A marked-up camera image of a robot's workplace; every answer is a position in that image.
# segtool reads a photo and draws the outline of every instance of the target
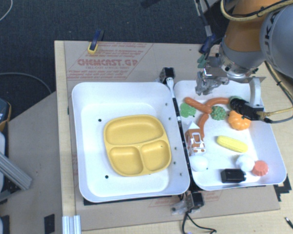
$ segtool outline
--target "yellow corn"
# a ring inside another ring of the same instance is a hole
[[[227,136],[218,136],[217,143],[223,147],[239,153],[245,153],[248,150],[247,144]]]

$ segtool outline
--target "yellow plate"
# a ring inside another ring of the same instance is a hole
[[[113,169],[123,176],[159,172],[171,161],[168,137],[151,115],[119,117],[104,128],[104,142]]]

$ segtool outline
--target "blue clamp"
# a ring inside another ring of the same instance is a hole
[[[92,42],[88,46],[88,53],[93,55],[98,49],[98,42],[102,40],[104,35],[104,31],[101,29],[97,29],[94,34]]]

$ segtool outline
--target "table surface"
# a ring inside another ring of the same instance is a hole
[[[74,216],[76,214],[76,206],[74,197],[69,116],[67,114],[68,97],[64,41],[55,41],[55,64],[61,162],[62,210],[63,216]],[[267,111],[280,110],[291,106],[287,97],[283,94],[281,89],[276,86],[267,69],[261,68],[256,74],[258,76],[266,77],[265,82],[262,83],[261,97]],[[292,81],[282,75],[280,78],[290,91],[293,92]],[[279,124],[272,124],[272,129],[283,157],[292,188],[290,193],[281,195],[280,210],[201,218],[195,220],[198,225],[214,228],[219,234],[293,233],[293,230],[285,220],[285,217],[287,217],[293,223],[293,119]],[[182,233],[181,225],[181,221],[170,221],[164,223],[83,231],[83,233]],[[189,220],[185,224],[185,230],[186,232],[192,233],[206,233],[206,231],[195,227]]]

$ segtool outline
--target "yellow cable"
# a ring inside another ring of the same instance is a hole
[[[266,65],[267,65],[267,68],[270,71],[271,75],[274,77],[275,80],[278,81],[279,86],[283,88],[284,93],[287,94],[293,100],[292,93],[283,84],[283,82],[279,78],[279,76],[276,73],[276,71],[272,68],[272,66],[268,62],[266,62]],[[257,112],[257,114],[260,115],[260,117],[262,119],[264,119],[265,117],[268,117],[268,116],[271,116],[271,115],[281,114],[281,113],[285,113],[285,112],[292,111],[292,110],[293,110],[293,106],[290,107],[290,108],[287,108],[287,109],[277,110],[277,111],[274,111],[274,112]]]
[[[262,17],[263,15],[265,15],[265,14],[271,12],[271,11],[274,11],[276,9],[282,8],[282,7],[286,6],[286,5],[292,4],[293,0],[287,0],[287,1],[284,1],[284,2],[281,2],[281,3],[278,3],[278,4],[276,4],[276,5],[274,5],[274,6],[270,7],[270,8],[263,9],[262,11],[258,12],[257,14],[252,15],[252,16],[248,16],[248,17],[234,17],[234,16],[229,15],[225,11],[224,3],[225,3],[225,1],[221,0],[220,10],[221,10],[221,12],[222,12],[222,14],[224,15],[225,18],[227,18],[229,20],[232,20],[232,21],[249,21],[249,20],[252,20],[252,19],[255,19],[255,18],[258,18],[258,17]]]

